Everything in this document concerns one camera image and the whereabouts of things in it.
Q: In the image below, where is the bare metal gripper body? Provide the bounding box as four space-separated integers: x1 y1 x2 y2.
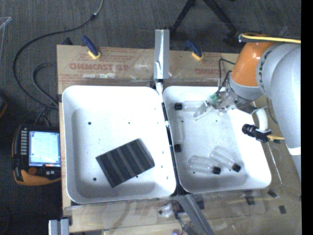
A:
211 81 242 112

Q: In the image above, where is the clear plastic bottle black cap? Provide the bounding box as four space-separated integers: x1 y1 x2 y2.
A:
174 100 206 111
210 146 242 173
173 117 184 153
187 155 222 175

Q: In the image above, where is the white plastic tray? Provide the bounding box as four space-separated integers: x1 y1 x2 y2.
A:
162 85 272 194
61 85 177 205

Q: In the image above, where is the black ribbed rectangular pad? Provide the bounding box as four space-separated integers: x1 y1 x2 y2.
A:
95 138 156 188

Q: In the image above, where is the brown cardboard board red print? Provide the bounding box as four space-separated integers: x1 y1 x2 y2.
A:
56 45 302 235

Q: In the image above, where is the black cylinder on white bracket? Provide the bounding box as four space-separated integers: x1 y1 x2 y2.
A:
241 106 272 143

